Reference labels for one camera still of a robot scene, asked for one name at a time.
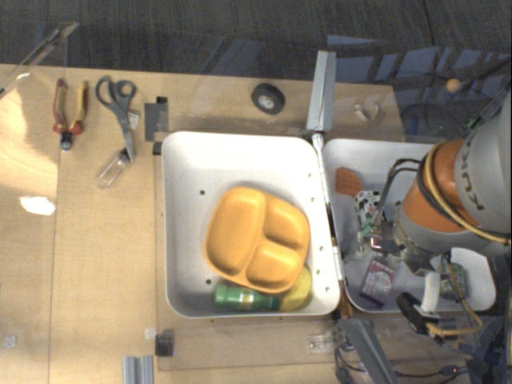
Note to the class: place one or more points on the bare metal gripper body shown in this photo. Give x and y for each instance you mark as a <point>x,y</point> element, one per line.
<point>387,239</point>

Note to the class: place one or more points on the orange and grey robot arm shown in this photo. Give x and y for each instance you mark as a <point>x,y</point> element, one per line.
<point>472,174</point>

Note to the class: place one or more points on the black and white carton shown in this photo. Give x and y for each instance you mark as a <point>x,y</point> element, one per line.
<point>366,204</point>

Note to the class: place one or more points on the white plastic tray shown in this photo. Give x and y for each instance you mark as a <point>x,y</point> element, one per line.
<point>192,222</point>
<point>352,286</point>

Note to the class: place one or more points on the orange divided plate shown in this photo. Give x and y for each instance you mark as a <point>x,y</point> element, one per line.
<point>240,230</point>

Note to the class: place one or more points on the green plastic bottle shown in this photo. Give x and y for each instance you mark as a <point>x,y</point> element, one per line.
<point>240,297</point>

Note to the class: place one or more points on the small tan ball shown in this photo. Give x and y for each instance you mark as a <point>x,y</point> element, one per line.
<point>453,85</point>

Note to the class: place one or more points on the black tape roll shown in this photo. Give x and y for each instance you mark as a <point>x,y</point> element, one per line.
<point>267,99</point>

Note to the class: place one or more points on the clear plastic bottle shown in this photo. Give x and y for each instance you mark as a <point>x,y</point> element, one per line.
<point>111,170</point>

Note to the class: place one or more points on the grey scissors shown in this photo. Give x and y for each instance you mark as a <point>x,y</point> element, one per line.
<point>120,110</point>

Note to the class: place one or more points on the red and yellow pliers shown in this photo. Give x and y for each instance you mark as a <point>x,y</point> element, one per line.
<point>61,110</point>

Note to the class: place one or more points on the black cylinder on white bracket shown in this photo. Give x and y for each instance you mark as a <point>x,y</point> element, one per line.
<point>414,314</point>

